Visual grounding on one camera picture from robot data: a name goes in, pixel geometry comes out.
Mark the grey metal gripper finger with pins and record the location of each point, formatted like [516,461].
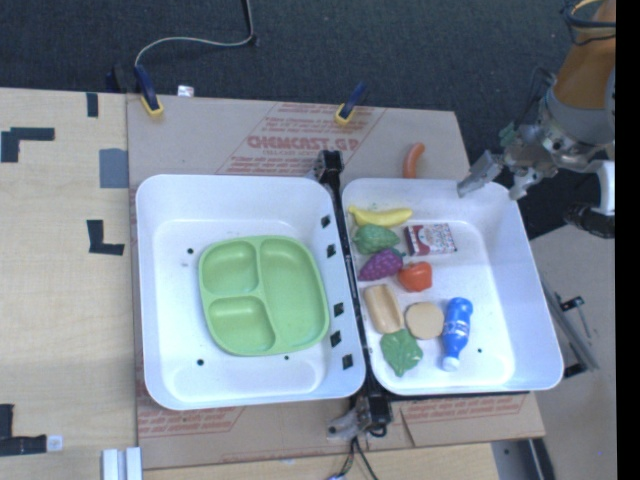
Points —
[477,175]
[522,187]

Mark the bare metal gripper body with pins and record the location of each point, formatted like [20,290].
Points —
[530,155]

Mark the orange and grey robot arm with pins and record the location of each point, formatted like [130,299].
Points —
[585,78]

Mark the orange sausage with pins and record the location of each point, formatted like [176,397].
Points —
[413,160]

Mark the red and white carton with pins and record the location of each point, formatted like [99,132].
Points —
[432,239]

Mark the white plastic tray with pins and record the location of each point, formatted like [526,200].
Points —
[495,288]
[175,293]

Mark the yellow banana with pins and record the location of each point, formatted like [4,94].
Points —
[380,216]

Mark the orange bell pepper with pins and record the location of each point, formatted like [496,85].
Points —
[416,277]

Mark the green toy strawberry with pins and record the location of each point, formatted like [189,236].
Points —
[375,239]

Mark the purple grapes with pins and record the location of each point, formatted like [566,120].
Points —
[381,265]

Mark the blue bottle white cap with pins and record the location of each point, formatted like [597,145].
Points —
[456,328]

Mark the round tan biscuit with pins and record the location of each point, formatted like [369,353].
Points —
[424,320]

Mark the thin black and white rod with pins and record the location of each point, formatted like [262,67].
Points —
[348,268]

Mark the tan hot dog bun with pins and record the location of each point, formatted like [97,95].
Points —
[384,309]

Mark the green lettuce leaf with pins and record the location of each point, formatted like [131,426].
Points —
[401,352]

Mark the green divided plate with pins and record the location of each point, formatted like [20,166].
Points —
[285,293]

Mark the brown cardboard board red print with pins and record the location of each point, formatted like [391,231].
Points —
[200,138]

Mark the black cylinder on white bracket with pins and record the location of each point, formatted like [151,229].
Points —
[592,220]

